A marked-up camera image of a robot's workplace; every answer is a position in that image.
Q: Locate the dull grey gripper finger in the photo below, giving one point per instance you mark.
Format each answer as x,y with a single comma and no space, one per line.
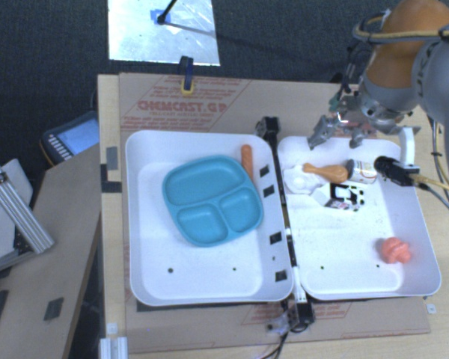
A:
320,130
358,136

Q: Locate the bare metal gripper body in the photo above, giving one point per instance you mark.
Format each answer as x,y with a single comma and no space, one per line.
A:
363,116

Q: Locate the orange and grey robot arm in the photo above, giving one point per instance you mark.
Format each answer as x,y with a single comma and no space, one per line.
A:
415,54

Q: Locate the small white can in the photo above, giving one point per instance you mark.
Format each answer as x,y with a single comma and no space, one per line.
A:
363,172

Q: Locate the brown toy chicken drumstick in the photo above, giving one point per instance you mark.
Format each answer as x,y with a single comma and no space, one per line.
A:
329,171

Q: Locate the white toy fried egg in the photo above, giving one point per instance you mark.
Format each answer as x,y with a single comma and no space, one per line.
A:
299,181

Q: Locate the thin black and white rod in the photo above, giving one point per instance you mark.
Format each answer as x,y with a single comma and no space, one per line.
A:
284,204

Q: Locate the brown cardboard board red print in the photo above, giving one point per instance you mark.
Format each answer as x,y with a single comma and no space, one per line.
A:
224,99

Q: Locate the pink toy shrimp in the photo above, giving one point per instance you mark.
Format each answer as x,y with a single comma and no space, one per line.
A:
393,251

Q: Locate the white plastic tray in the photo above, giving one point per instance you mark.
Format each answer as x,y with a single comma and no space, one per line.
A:
209,275
340,256

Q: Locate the blue divided plate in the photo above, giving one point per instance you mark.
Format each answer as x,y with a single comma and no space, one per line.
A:
209,196

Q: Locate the black cylinder on white bracket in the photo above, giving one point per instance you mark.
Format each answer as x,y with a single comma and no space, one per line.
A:
396,167

